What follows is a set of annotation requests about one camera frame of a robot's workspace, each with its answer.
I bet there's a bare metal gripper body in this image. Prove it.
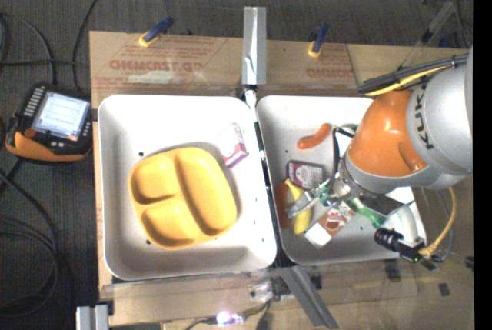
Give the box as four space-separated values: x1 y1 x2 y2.
314 176 355 206

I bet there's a yellow banana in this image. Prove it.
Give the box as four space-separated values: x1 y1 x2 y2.
284 178 314 235

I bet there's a dark red packet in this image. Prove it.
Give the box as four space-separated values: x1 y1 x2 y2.
286 160 325 190

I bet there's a white carton with brown print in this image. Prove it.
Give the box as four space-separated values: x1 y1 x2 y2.
304 201 357 249

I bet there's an orange toy sausage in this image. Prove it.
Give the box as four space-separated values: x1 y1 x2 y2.
297 122 333 150

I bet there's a white plastic tray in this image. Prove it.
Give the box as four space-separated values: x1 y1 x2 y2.
255 95 428 267
97 93 278 282

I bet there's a pink and white carton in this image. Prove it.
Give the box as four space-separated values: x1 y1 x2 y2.
220 122 249 168

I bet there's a yellow divided plate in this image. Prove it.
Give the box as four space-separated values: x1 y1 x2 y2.
128 146 238 251

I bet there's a brown cardboard board red print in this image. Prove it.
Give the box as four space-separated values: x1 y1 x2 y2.
88 31 474 326

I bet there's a black cylinder on white bracket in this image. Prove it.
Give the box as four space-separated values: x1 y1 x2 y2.
374 201 426 263

